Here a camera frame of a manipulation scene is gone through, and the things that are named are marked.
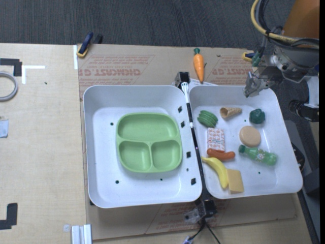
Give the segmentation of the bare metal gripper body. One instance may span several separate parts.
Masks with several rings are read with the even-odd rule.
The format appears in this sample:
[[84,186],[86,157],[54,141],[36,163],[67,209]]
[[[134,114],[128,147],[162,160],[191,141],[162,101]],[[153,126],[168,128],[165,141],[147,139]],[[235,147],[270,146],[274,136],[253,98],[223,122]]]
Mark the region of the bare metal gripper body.
[[287,79],[301,82],[317,65],[317,50],[312,48],[285,49],[275,47],[272,55],[264,55],[253,74],[259,79],[277,82]]

